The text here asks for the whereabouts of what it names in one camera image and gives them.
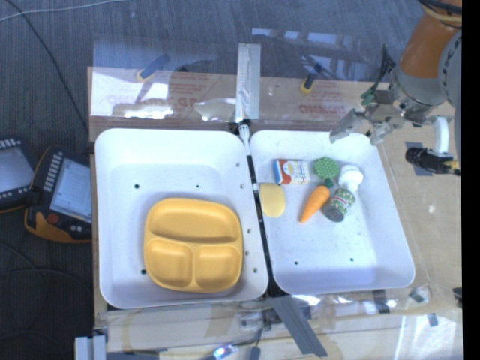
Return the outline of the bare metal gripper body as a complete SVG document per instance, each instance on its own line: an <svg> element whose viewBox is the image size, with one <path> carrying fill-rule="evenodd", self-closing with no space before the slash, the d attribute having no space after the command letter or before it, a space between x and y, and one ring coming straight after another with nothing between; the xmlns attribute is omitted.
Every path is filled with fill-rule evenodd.
<svg viewBox="0 0 480 360"><path fill-rule="evenodd" d="M400 125L412 122L422 125L432 112L432 106L409 96L397 85L380 89L372 85L364 93L364 117L375 125Z"/></svg>

